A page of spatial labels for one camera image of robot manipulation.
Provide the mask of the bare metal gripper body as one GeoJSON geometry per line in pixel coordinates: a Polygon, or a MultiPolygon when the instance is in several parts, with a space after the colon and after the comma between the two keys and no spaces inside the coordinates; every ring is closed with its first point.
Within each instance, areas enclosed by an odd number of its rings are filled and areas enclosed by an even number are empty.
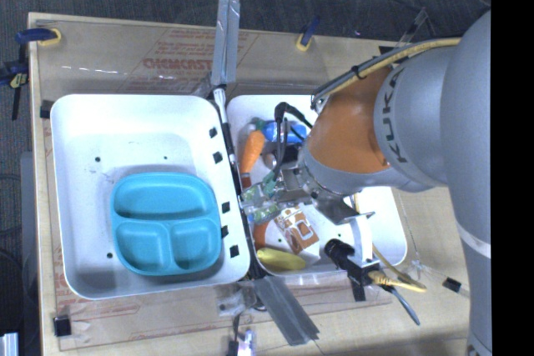
{"type": "Polygon", "coordinates": [[[348,223],[355,216],[370,218],[375,215],[374,210],[365,212],[351,207],[345,200],[353,193],[339,193],[320,185],[304,167],[282,169],[277,189],[278,202],[311,204],[334,225],[348,223]]]}

